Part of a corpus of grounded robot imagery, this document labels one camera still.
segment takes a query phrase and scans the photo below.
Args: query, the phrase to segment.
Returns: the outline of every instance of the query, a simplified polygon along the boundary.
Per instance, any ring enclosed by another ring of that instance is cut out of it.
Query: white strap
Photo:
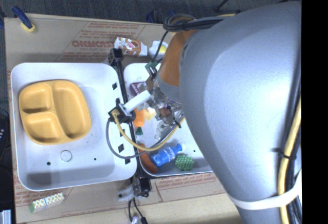
[[[278,208],[283,207],[293,201],[300,193],[302,192],[302,169],[299,171],[298,176],[296,178],[296,182],[292,189],[283,193],[282,195],[265,198],[259,201],[241,201],[231,197],[229,198],[231,201],[239,208],[246,210],[264,210],[270,208]]]

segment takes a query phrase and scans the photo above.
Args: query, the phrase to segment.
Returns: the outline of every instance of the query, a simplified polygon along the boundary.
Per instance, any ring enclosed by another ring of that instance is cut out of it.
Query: blue bottle
[[[177,144],[175,147],[166,147],[160,150],[157,154],[150,156],[150,160],[158,167],[175,159],[176,154],[183,150],[182,144]]]

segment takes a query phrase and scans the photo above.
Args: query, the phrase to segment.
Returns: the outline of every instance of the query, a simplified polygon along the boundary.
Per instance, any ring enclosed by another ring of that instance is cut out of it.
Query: yellow plate
[[[78,140],[91,129],[85,97],[78,85],[68,80],[28,85],[20,92],[18,105],[26,134],[41,145]]]

